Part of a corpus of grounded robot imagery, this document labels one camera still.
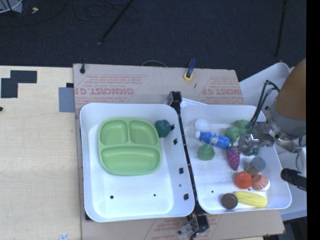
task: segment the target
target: light blue object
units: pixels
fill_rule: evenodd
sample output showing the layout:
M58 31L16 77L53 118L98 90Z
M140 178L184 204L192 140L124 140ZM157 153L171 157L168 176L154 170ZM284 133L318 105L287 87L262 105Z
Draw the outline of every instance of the light blue object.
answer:
M196 130L194 132L196 139L201 139L205 143L211 144L214 147L226 149L230 145L230 139L226 136L221 136L213 132L200 132Z

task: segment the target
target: brown round object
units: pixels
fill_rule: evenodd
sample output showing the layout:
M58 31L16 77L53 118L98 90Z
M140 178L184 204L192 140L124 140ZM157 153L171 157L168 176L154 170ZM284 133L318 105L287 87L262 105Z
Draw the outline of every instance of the brown round object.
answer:
M233 209L238 204L238 198L232 193L226 193L221 198L221 204L226 209Z

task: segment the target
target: cardboard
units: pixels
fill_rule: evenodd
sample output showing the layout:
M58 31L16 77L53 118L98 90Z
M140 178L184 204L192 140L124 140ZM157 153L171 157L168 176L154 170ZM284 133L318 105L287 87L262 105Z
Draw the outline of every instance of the cardboard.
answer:
M84 208L82 147L79 113L88 103L164 104L171 91L188 100L221 105L244 105L234 70L195 68L190 81L186 68L85 64L73 65L81 230L83 240L181 240L177 229L185 217L137 219L99 223L86 219ZM199 240L238 239L283 234L278 210L208 214L209 229Z

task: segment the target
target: divided green plate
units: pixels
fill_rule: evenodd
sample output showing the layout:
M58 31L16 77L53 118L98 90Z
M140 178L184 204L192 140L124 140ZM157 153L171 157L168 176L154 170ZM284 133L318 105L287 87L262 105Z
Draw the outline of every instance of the divided green plate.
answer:
M151 174L162 161L156 128L137 118L113 118L104 121L98 133L102 166L114 175Z

